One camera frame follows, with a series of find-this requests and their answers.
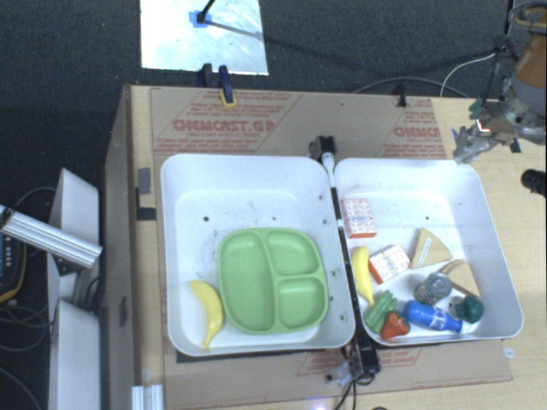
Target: cheese wedge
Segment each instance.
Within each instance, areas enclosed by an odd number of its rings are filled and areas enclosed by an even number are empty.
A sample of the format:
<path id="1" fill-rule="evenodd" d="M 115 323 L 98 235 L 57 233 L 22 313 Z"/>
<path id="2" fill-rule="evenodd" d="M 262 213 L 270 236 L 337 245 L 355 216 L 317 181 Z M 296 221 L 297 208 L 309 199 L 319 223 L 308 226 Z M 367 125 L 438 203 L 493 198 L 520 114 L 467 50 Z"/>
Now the cheese wedge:
<path id="1" fill-rule="evenodd" d="M 410 267 L 416 269 L 448 260 L 452 260 L 452 254 L 444 243 L 427 229 L 422 228 Z"/>
<path id="2" fill-rule="evenodd" d="M 452 287 L 460 291 L 463 295 L 480 297 L 479 286 L 475 282 L 471 267 L 465 260 L 451 261 L 439 269 L 452 281 Z"/>

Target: metal bar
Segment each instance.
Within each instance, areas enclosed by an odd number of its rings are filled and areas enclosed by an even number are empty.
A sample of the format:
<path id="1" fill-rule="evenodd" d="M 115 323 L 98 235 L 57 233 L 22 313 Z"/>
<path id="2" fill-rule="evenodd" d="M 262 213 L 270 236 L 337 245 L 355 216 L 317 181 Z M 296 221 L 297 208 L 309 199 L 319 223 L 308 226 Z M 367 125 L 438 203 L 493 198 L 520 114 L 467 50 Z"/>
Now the metal bar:
<path id="1" fill-rule="evenodd" d="M 198 23 L 200 24 L 205 23 L 205 16 L 207 15 L 207 13 L 209 12 L 209 9 L 211 9 L 211 6 L 213 6 L 214 3 L 215 3 L 215 0 L 209 0 L 207 4 L 205 5 L 205 8 L 203 8 L 203 10 L 199 14 L 197 14 L 196 21 Z"/>
<path id="2" fill-rule="evenodd" d="M 515 0 L 509 0 L 507 3 L 507 14 L 505 16 L 505 28 L 503 29 L 503 33 L 505 35 L 509 35 L 509 31 L 511 30 L 511 23 L 509 23 L 509 12 L 511 12 L 511 9 L 515 6 Z"/>
<path id="3" fill-rule="evenodd" d="M 10 212 L 3 205 L 0 205 L 0 213 L 3 214 L 0 233 L 46 250 L 77 265 L 80 270 L 91 269 L 103 250 L 98 244 L 61 231 L 47 223 L 22 213 Z"/>
<path id="4" fill-rule="evenodd" d="M 342 254 L 344 256 L 344 266 L 348 278 L 348 285 L 350 288 L 351 305 L 353 307 L 353 314 L 356 319 L 355 339 L 357 342 L 357 346 L 359 347 L 359 355 L 361 357 L 363 374 L 365 374 L 368 378 L 373 378 L 373 376 L 380 371 L 379 358 L 376 350 L 373 347 L 370 337 L 367 334 L 367 330 L 365 329 L 361 318 L 361 309 L 359 308 L 357 289 L 354 283 L 350 252 L 348 250 L 348 244 L 345 241 L 344 220 L 342 218 L 342 212 L 340 210 L 340 205 L 338 202 L 338 189 L 336 187 L 336 181 L 334 178 L 334 156 L 332 153 L 327 152 L 323 153 L 320 159 L 331 184 L 334 213 L 336 214 L 336 219 L 338 222 L 338 235 L 340 237 Z"/>

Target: toy banana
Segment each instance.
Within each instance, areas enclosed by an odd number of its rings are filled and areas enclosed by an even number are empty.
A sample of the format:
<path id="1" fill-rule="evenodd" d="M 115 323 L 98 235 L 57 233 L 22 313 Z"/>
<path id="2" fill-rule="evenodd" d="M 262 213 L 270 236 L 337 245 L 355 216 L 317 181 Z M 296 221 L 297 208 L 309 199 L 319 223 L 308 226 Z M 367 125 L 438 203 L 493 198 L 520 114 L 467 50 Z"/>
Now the toy banana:
<path id="1" fill-rule="evenodd" d="M 224 323 L 222 302 L 216 290 L 204 281 L 191 281 L 190 288 L 205 308 L 207 330 L 202 345 L 205 349 L 209 349 L 211 339 L 221 330 Z"/>
<path id="2" fill-rule="evenodd" d="M 368 249 L 357 248 L 351 255 L 353 274 L 356 277 L 357 291 L 359 295 L 368 301 L 368 305 L 374 307 L 373 282 L 368 271 Z"/>

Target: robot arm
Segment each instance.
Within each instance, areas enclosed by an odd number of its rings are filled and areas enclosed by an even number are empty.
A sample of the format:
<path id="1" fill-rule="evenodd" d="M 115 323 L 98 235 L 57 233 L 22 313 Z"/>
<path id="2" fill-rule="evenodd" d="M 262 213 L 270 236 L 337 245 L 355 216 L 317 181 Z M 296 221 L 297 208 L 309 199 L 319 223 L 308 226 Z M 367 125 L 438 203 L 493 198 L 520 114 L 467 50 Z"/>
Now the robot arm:
<path id="1" fill-rule="evenodd" d="M 499 102 L 480 98 L 471 106 L 470 118 L 475 122 L 468 129 L 463 126 L 457 134 L 456 162 L 475 161 L 480 153 L 498 144 L 518 151 L 517 138 L 545 144 L 546 8 L 544 3 L 529 3 L 509 15 L 512 23 L 525 27 L 532 36 L 513 74 L 504 81 Z M 531 20 L 530 16 L 537 13 L 543 18 Z"/>

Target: red and white box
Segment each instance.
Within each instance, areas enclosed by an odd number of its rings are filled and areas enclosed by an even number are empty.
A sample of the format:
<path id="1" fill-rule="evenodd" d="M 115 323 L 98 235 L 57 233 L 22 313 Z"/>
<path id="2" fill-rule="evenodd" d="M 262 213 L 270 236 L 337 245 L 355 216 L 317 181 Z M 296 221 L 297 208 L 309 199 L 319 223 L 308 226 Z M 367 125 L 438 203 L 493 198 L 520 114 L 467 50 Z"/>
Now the red and white box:
<path id="1" fill-rule="evenodd" d="M 376 235 L 373 213 L 366 197 L 353 197 L 342 202 L 342 217 L 348 238 L 366 238 Z"/>
<path id="2" fill-rule="evenodd" d="M 397 276 L 409 268 L 410 258 L 401 246 L 391 246 L 368 259 L 368 269 L 378 284 Z"/>

